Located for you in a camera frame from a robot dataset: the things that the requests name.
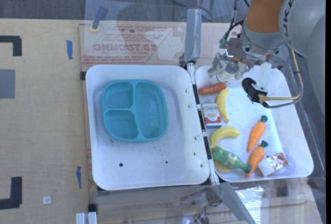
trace green bottle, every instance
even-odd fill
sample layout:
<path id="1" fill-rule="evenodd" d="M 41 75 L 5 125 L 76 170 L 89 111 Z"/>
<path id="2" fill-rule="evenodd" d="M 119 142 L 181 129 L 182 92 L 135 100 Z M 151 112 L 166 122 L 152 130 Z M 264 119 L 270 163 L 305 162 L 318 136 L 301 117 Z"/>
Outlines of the green bottle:
<path id="1" fill-rule="evenodd" d="M 213 159 L 232 169 L 242 169 L 245 173 L 249 173 L 252 169 L 251 165 L 243 163 L 237 155 L 223 150 L 220 146 L 214 148 Z"/>

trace orange carrot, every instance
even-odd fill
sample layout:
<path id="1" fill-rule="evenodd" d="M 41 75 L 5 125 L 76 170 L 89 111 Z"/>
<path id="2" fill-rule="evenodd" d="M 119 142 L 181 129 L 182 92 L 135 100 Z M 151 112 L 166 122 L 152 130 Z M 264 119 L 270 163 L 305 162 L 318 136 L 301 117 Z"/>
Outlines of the orange carrot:
<path id="1" fill-rule="evenodd" d="M 247 150 L 250 151 L 254 148 L 254 146 L 257 144 L 257 142 L 260 140 L 262 137 L 266 125 L 265 122 L 268 120 L 268 118 L 265 115 L 261 116 L 261 120 L 255 124 L 255 126 L 252 129 L 252 132 L 250 133 L 249 136 L 249 141 L 247 145 Z"/>
<path id="2" fill-rule="evenodd" d="M 206 94 L 214 94 L 217 92 L 220 92 L 221 90 L 225 89 L 227 87 L 226 83 L 217 83 L 211 86 L 202 87 L 198 89 L 199 94 L 206 95 Z"/>
<path id="3" fill-rule="evenodd" d="M 258 163 L 263 160 L 264 155 L 265 155 L 265 150 L 264 148 L 267 147 L 269 144 L 262 140 L 262 143 L 260 146 L 256 147 L 252 153 L 250 154 L 248 164 L 251 165 L 252 169 L 250 170 L 249 173 L 246 173 L 246 176 L 249 177 L 252 172 L 257 168 Z"/>

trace white tray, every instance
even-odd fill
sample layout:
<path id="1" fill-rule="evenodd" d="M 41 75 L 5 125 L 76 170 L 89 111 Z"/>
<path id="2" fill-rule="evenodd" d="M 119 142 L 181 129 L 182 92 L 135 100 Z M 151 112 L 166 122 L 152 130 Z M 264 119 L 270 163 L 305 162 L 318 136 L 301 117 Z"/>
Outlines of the white tray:
<path id="1" fill-rule="evenodd" d="M 207 70 L 209 68 L 209 66 L 202 66 L 196 70 L 195 80 L 198 88 L 218 82 L 216 77 L 210 78 L 208 76 Z M 240 80 L 233 79 L 228 83 L 230 94 L 226 106 L 230 121 L 225 123 L 222 120 L 223 126 L 233 126 L 241 134 L 238 137 L 222 139 L 219 141 L 219 145 L 238 155 L 243 162 L 248 162 L 251 152 L 247 152 L 246 148 L 250 131 L 254 124 L 259 121 L 261 115 L 266 115 L 268 117 L 267 130 L 259 142 L 265 140 L 269 143 L 269 146 L 265 148 L 266 156 L 283 152 L 289 165 L 267 177 L 262 175 L 259 168 L 251 174 L 250 178 L 247 178 L 241 170 L 232 170 L 228 173 L 216 171 L 216 173 L 221 179 L 232 183 L 308 176 L 314 165 L 295 106 L 292 104 L 274 109 L 264 108 L 259 103 L 251 102 L 242 88 L 242 80 L 247 77 L 257 80 L 259 71 L 260 67 L 255 66 L 245 73 Z M 266 91 L 268 91 L 269 97 L 291 96 L 286 79 L 278 69 L 272 69 Z M 216 96 L 217 94 L 200 95 L 200 103 L 215 102 Z M 268 103 L 269 105 L 276 105 L 284 102 L 286 101 Z M 208 137 L 215 130 L 207 129 Z"/>
<path id="2" fill-rule="evenodd" d="M 102 120 L 101 95 L 116 80 L 157 84 L 168 108 L 168 129 L 149 142 L 112 139 Z M 86 74 L 92 175 L 104 190 L 201 184 L 209 165 L 187 71 L 178 66 L 97 65 Z"/>

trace yellow banana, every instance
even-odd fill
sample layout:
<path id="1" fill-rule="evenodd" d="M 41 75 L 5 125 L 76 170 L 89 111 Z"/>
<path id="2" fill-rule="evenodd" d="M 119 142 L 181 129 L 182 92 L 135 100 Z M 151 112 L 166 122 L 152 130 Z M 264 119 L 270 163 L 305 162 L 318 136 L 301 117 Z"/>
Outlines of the yellow banana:
<path id="1" fill-rule="evenodd" d="M 223 138 L 236 137 L 240 135 L 240 131 L 231 126 L 220 127 L 210 136 L 210 147 L 214 148 L 215 144 Z"/>
<path id="2" fill-rule="evenodd" d="M 218 112 L 224 118 L 225 122 L 230 121 L 228 118 L 227 106 L 225 105 L 225 101 L 227 100 L 229 93 L 230 93 L 230 90 L 228 88 L 225 88 L 225 89 L 221 90 L 216 97 L 216 104 L 217 104 Z"/>
<path id="3" fill-rule="evenodd" d="M 226 166 L 226 165 L 220 163 L 217 160 L 214 160 L 214 166 L 215 166 L 215 169 L 217 171 L 222 172 L 222 173 L 230 172 L 232 170 L 232 168 L 230 168 L 229 166 Z"/>

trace teal divided dish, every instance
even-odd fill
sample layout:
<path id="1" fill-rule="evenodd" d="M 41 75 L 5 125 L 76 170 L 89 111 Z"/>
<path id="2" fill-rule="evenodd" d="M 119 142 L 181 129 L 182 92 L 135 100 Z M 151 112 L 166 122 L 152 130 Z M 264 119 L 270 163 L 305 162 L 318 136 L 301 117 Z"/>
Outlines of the teal divided dish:
<path id="1" fill-rule="evenodd" d="M 117 140 L 156 140 L 168 128 L 163 92 L 151 81 L 113 81 L 103 89 L 101 104 L 106 131 Z"/>

